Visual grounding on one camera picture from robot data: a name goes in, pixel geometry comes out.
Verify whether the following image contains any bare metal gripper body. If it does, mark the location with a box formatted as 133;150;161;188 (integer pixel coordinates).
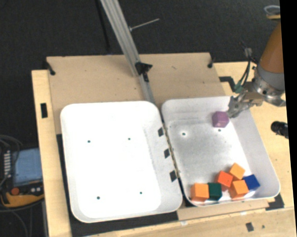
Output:
240;77;287;110

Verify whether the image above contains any purple cube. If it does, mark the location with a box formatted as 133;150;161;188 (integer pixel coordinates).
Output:
211;110;231;129

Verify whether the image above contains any white plastic tray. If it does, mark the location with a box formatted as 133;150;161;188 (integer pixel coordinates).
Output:
59;96;185;225
160;91;283;210

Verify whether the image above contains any orange cube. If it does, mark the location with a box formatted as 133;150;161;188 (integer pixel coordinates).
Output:
228;179;250;202
228;162;246;181
189;182;211;203

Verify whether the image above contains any red-orange cube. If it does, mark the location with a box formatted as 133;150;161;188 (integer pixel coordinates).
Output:
214;169;235;189

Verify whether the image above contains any blue cube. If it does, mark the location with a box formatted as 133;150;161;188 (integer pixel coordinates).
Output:
242;173;262;193

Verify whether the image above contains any green cube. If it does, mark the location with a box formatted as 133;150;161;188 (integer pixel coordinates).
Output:
206;181;224;202

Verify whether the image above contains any brown cardboard board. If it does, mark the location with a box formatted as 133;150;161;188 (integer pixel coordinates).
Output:
45;41;270;230

